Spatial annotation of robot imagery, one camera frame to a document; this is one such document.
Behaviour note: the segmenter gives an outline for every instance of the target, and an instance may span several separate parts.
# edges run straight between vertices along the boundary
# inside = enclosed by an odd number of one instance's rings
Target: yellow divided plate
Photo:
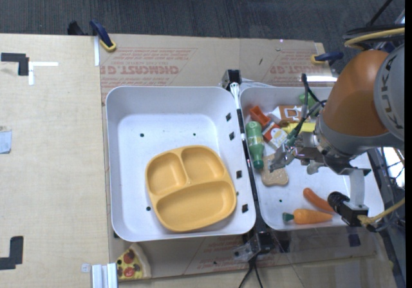
[[[174,232],[212,225],[236,207],[232,179],[212,149],[186,146],[152,158],[146,188],[159,221]]]

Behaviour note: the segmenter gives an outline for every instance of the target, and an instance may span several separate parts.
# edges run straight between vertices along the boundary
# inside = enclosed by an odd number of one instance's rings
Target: toy bottle
[[[262,125],[256,121],[250,121],[246,124],[246,137],[250,156],[252,157],[253,167],[255,169],[263,168],[263,143]]]

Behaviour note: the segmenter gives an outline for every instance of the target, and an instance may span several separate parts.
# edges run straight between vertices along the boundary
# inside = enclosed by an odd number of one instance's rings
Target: toy pizza
[[[142,248],[133,243],[116,260],[118,281],[148,279],[151,277],[149,262]]]

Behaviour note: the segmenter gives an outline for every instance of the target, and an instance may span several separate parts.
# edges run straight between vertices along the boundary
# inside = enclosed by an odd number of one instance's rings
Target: orange carrot
[[[326,201],[325,199],[319,197],[309,187],[307,187],[303,190],[303,196],[305,197],[305,199],[307,199],[307,201],[309,201],[315,207],[318,207],[318,208],[320,208],[322,210],[325,210],[325,211],[333,212],[333,209],[332,209],[331,206],[329,206],[328,201]]]
[[[296,209],[293,214],[283,213],[285,222],[294,220],[297,224],[316,224],[331,220],[333,217],[330,213],[324,213],[318,210]]]

